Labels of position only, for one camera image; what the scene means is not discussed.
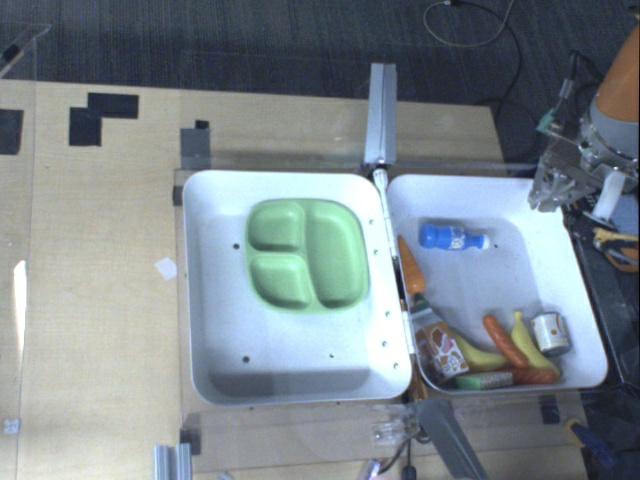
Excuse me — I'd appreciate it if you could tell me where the small silver can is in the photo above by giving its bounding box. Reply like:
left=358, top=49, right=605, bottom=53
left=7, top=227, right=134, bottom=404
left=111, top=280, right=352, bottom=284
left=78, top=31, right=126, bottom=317
left=529, top=311, right=572, bottom=358

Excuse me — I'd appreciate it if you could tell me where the yellow banana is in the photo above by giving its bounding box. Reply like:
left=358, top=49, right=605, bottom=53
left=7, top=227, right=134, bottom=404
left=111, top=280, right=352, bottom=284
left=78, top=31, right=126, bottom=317
left=451, top=334, right=510, bottom=374
left=509, top=310, right=562, bottom=378

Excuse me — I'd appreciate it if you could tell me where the blue bottle with white cap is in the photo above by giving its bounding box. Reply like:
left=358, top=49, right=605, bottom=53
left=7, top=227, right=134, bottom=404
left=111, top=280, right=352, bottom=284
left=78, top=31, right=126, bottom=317
left=418, top=222, right=492, bottom=253

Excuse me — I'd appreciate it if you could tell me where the red sausage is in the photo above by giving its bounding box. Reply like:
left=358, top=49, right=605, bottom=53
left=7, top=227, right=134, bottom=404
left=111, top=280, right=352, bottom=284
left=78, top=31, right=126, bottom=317
left=503, top=365, right=560, bottom=386

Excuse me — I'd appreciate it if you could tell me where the green divided plate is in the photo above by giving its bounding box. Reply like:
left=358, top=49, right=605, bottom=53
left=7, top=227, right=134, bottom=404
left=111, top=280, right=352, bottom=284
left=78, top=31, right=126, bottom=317
left=244, top=197, right=372, bottom=315

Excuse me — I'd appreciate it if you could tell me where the green packet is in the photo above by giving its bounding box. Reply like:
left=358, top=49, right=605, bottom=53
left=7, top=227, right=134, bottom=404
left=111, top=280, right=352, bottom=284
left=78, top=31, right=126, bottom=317
left=453, top=371, right=516, bottom=391

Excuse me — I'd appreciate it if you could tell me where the orange sausage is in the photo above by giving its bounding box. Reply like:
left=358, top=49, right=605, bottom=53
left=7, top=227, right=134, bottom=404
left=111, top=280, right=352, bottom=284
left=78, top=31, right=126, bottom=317
left=481, top=313, right=530, bottom=370

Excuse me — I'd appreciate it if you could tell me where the pale wood board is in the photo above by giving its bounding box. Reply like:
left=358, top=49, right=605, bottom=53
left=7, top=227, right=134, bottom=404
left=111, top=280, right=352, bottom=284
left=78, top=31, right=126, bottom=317
left=0, top=78, right=591, bottom=480

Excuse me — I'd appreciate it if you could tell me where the orange and white carton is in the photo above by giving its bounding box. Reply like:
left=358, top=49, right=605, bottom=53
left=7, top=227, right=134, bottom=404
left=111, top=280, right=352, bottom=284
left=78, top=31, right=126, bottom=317
left=414, top=320, right=472, bottom=382

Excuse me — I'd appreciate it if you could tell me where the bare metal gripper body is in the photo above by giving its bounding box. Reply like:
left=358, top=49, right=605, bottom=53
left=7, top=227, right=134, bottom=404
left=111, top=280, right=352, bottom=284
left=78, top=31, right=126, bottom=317
left=535, top=126, right=640, bottom=205

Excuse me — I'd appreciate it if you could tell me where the white plastic tray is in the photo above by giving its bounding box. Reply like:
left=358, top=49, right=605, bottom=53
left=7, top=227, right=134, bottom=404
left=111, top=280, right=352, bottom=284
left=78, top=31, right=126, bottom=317
left=181, top=169, right=414, bottom=408
left=386, top=173, right=610, bottom=396

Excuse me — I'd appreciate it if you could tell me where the orange toy carrot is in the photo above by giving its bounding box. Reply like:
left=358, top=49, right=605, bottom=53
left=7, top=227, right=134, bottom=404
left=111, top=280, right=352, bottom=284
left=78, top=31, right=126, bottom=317
left=396, top=234, right=434, bottom=315

